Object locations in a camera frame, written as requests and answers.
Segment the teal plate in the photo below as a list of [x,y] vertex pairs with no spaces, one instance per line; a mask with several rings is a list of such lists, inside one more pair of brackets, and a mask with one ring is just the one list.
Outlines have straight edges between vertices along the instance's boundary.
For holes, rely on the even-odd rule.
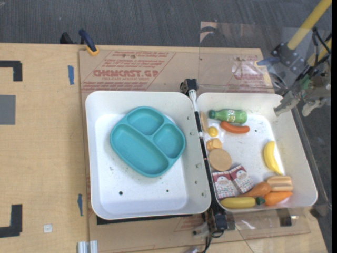
[[117,123],[111,131],[110,144],[135,171],[157,177],[178,160],[186,141],[182,131],[165,115],[142,106]]

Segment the blue and orange clamp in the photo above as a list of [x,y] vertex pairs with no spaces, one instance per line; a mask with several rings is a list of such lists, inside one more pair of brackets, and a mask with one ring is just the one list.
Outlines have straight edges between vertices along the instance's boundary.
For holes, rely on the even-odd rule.
[[78,32],[81,36],[81,44],[86,43],[86,50],[90,53],[90,55],[95,56],[97,55],[100,51],[99,49],[95,46],[93,40],[89,36],[87,32],[85,32],[83,29],[80,29]]

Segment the white plastic tray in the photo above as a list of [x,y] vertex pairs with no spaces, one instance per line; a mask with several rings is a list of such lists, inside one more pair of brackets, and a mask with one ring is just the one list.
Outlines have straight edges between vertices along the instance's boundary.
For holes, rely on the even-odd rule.
[[[110,146],[110,132],[129,111],[150,106],[173,121],[186,138],[181,157],[162,176],[145,177]],[[97,91],[85,102],[91,203],[107,220],[203,213],[211,203],[191,100],[178,92]]]
[[[280,104],[281,96],[259,93],[203,93],[197,98],[199,111],[235,109],[248,114],[245,125],[250,127],[246,134],[227,133],[219,128],[219,121],[209,119],[209,126],[218,128],[218,138],[223,149],[232,157],[232,168],[241,164],[253,182],[266,180],[277,175],[270,171],[263,158],[267,142],[276,143],[274,155],[284,175],[292,178],[293,196],[276,206],[255,205],[249,209],[227,209],[231,212],[252,212],[277,208],[308,207],[315,204],[318,194],[312,173],[302,147],[292,112],[277,117],[273,108]],[[211,137],[204,132],[205,143]]]

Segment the yellow ball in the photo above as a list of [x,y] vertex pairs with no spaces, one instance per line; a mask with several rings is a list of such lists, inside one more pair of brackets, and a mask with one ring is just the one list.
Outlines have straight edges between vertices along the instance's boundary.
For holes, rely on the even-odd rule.
[[213,127],[213,126],[210,126],[208,134],[211,137],[216,137],[217,136],[217,129],[215,127]]

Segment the bottle label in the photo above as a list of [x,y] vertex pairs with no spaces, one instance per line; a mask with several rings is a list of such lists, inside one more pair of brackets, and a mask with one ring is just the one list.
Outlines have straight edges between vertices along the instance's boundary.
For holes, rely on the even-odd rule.
[[235,121],[235,111],[234,110],[228,110],[228,117],[227,117],[227,122],[232,123]]

